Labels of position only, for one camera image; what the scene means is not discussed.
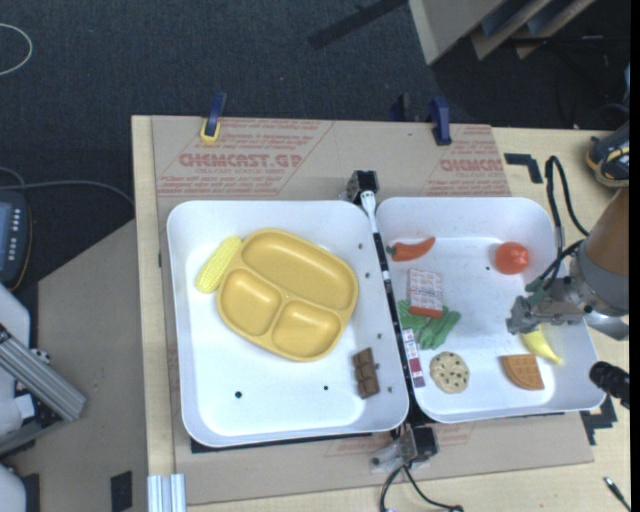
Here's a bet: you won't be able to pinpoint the yellow banana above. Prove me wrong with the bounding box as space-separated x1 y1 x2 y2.
522 324 564 366

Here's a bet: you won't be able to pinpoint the orange chili pepper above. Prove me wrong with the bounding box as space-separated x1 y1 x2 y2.
385 236 436 262

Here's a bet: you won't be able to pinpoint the yellow divided plate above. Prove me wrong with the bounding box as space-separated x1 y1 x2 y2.
216 228 360 363

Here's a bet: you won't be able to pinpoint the red tomato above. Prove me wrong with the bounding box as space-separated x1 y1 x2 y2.
494 241 530 275

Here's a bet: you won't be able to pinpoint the thin black and white rod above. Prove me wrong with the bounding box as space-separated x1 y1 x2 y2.
359 190 426 429

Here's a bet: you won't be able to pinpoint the white and orange carton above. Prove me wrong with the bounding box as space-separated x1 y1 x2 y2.
407 268 445 319

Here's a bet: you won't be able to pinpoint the yellow corn cob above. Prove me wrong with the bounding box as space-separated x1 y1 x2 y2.
194 235 243 294

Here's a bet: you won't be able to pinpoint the black cylinder on white bracket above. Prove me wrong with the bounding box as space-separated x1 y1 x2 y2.
583 309 630 409

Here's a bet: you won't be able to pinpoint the brown chocolate bar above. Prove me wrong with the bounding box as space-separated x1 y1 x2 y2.
352 347 381 400

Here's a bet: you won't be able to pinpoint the green pea pods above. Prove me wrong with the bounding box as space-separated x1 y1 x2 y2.
397 299 462 350

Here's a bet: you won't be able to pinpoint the chocolate chip biscuit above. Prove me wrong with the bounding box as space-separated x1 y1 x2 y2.
429 351 470 395

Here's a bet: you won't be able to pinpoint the white plastic tray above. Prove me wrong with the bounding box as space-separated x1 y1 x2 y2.
165 199 410 448
374 196 607 424

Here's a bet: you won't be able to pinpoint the brown cardboard board, red print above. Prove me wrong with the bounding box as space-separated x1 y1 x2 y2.
149 115 596 506

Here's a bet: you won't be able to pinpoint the orange waffle piece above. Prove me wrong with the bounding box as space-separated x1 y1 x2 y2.
502 353 545 391

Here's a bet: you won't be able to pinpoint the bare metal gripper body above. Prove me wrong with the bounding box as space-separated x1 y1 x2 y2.
506 277 587 336

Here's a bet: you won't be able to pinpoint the white and purple packet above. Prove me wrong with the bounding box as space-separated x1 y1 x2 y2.
402 327 426 389

